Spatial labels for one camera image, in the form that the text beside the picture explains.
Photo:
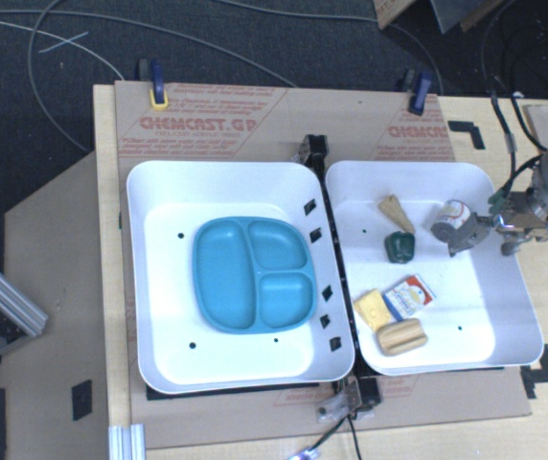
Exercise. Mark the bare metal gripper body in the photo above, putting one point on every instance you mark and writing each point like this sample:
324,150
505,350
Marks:
523,219

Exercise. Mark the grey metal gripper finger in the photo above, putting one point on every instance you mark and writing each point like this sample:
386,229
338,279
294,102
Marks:
465,225
463,246

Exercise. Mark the small white can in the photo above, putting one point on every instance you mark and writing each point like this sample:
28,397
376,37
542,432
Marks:
452,211

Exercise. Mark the green bell pepper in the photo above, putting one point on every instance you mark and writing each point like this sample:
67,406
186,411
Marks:
400,247

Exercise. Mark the white plastic tray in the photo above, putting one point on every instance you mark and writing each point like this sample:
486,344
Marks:
470,314
168,276

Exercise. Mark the white red blue carton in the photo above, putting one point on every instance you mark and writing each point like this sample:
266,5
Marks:
410,295

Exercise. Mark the tan pizza slice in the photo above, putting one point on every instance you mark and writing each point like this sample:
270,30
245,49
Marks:
395,211

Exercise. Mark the tan hot dog bun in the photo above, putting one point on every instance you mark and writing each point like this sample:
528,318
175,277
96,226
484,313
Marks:
401,337

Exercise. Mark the yellow cheese block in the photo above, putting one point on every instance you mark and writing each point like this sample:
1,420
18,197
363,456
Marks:
372,309

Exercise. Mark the blue divided plate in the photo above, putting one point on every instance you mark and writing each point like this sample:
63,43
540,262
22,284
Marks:
228,276

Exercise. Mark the brown cardboard board red print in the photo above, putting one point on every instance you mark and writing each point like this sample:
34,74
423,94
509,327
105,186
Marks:
235,127

